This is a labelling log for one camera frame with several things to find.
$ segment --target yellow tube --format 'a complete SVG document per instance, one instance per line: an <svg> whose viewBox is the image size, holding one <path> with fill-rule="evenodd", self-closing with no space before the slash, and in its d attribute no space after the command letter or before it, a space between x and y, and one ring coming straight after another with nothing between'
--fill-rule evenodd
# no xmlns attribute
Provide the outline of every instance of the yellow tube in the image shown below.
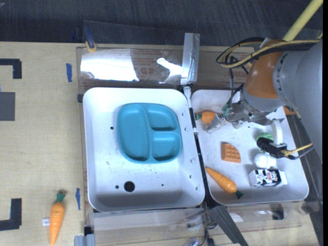
<svg viewBox="0 0 328 246"><path fill-rule="evenodd" d="M322 4L323 0L312 0L305 8L305 10L301 13L301 15L298 17L296 22L292 25L287 34L282 38L282 40L293 40Z"/></svg>

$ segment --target beige tabletop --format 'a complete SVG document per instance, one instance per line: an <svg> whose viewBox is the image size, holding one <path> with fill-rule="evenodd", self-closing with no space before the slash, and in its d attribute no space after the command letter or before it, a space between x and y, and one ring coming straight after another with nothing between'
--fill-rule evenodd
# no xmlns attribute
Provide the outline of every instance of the beige tabletop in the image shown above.
<svg viewBox="0 0 328 246"><path fill-rule="evenodd" d="M74 245L85 224L83 159L76 48L81 44L0 43L0 58L19 58L22 79L12 78L12 66L0 66L2 92L15 92L15 121L0 121L0 220L10 216L10 200L22 199L22 225L0 231L0 245L50 245L43 218L59 190L66 191L65 216L56 245ZM72 65L68 82L66 63ZM75 191L80 189L81 210ZM243 232L249 245L318 245L309 215L294 228ZM226 235L216 245L230 244ZM135 245L184 245L187 239Z"/></svg>

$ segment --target sink drain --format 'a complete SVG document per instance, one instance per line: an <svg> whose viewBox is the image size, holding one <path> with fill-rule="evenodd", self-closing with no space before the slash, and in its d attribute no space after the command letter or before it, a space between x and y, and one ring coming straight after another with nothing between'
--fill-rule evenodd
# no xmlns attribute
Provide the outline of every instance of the sink drain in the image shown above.
<svg viewBox="0 0 328 246"><path fill-rule="evenodd" d="M127 191L127 192L133 192L134 191L134 183L132 181L127 181L125 182L124 184L124 189Z"/></svg>

